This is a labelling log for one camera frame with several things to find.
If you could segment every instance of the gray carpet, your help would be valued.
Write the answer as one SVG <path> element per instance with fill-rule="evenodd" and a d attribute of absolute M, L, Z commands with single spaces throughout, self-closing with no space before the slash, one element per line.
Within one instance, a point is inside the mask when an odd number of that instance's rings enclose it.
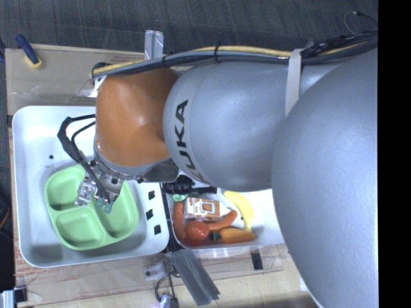
<path fill-rule="evenodd" d="M 21 33 L 39 44 L 142 51 L 144 31 L 159 30 L 166 53 L 217 42 L 291 50 L 375 28 L 378 0 L 0 0 L 0 20 L 9 47 Z M 6 115 L 0 65 L 0 195 L 10 202 Z"/>

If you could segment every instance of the white sink basin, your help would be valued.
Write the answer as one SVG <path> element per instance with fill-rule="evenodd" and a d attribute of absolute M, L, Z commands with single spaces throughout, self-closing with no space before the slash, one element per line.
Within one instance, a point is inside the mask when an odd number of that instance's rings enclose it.
<path fill-rule="evenodd" d="M 56 171 L 75 165 L 62 149 L 57 132 L 67 117 L 95 113 L 94 107 L 24 107 L 13 118 L 13 148 L 17 219 L 22 256 L 36 267 L 67 266 L 156 254 L 168 244 L 169 232 L 159 184 L 129 182 L 139 211 L 139 224 L 128 238 L 102 248 L 76 251 L 66 247 L 57 237 L 51 223 L 44 186 Z M 74 131 L 91 120 L 75 122 Z M 76 137 L 78 147 L 92 158 L 94 127 Z M 151 200 L 148 193 L 154 191 Z M 146 212 L 153 217 L 147 220 Z"/>

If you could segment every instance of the white strap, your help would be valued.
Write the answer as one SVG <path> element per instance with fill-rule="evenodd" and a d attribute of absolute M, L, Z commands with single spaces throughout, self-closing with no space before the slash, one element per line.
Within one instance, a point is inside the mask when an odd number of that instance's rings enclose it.
<path fill-rule="evenodd" d="M 303 49 L 294 49 L 288 59 L 287 88 L 285 94 L 285 116 L 300 98 L 301 55 Z"/>

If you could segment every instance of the green plate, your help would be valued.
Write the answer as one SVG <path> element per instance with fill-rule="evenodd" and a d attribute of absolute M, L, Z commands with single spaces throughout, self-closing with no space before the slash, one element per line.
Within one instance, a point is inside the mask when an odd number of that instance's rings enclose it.
<path fill-rule="evenodd" d="M 46 182 L 46 205 L 57 236 L 74 250 L 92 250 L 130 236 L 139 222 L 130 186 L 123 183 L 111 213 L 106 214 L 96 200 L 84 207 L 74 204 L 84 174 L 82 166 L 73 166 L 54 173 Z"/>

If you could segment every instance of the yellow banana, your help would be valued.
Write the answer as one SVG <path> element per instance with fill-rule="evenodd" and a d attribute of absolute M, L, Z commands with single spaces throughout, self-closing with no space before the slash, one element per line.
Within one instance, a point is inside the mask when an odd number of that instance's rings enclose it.
<path fill-rule="evenodd" d="M 241 212 L 247 230 L 251 232 L 251 224 L 254 220 L 254 210 L 248 199 L 238 192 L 225 191 L 224 196 L 229 199 Z"/>

